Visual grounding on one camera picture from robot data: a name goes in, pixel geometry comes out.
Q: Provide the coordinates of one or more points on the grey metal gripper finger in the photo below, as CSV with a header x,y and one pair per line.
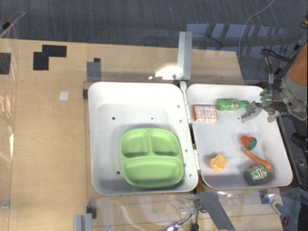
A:
x,y
273,116
251,112

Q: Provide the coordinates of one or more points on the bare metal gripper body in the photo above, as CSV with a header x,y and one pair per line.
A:
x,y
276,105

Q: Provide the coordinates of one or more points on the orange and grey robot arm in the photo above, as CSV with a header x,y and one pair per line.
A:
x,y
298,71

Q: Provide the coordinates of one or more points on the green plastic bottle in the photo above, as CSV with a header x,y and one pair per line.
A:
x,y
228,104

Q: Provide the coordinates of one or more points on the red and green toy strawberry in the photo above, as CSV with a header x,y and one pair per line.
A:
x,y
249,143

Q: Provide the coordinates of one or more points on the white plastic tray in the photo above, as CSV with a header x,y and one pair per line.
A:
x,y
106,138
228,138

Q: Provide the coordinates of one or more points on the orange toy carrot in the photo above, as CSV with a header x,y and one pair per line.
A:
x,y
257,158

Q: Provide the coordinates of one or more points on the orange and white carton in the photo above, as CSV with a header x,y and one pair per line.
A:
x,y
204,114

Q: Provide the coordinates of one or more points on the yellow ridged toy biscuit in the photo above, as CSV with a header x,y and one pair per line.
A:
x,y
218,163

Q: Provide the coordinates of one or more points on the green and white can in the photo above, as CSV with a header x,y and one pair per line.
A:
x,y
255,174

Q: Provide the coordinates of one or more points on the green divided plate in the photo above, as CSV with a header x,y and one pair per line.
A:
x,y
151,165

